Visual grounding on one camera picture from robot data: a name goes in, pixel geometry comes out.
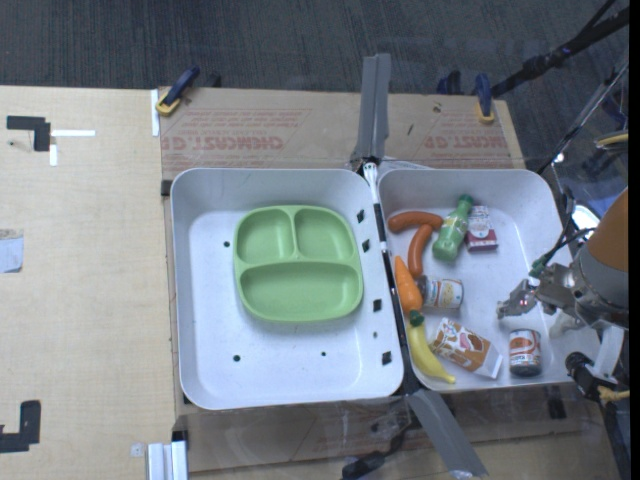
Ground white plastic tray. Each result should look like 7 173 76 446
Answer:
375 167 601 394
169 167 405 412

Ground green divided plate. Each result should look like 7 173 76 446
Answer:
232 204 365 325

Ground orange and white juice carton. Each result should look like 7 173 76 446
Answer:
428 316 504 381

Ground brown cardboard board red print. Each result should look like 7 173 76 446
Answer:
158 86 604 474

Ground orange toy sausage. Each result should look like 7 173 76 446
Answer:
407 224 434 280
387 211 445 235

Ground red and white carton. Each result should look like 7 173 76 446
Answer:
465 205 500 254

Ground orange carrot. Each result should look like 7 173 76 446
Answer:
393 255 424 314

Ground small red and orange can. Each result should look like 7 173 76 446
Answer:
508 328 543 379

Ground small can with noodle label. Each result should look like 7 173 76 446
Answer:
416 274 465 312

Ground black cylinder on white bracket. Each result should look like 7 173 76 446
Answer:
548 312 626 403

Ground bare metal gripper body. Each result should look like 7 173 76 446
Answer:
530 262 581 318

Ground green bottle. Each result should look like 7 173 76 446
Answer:
431 194 475 263

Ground yellow banana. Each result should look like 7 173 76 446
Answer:
405 310 457 386

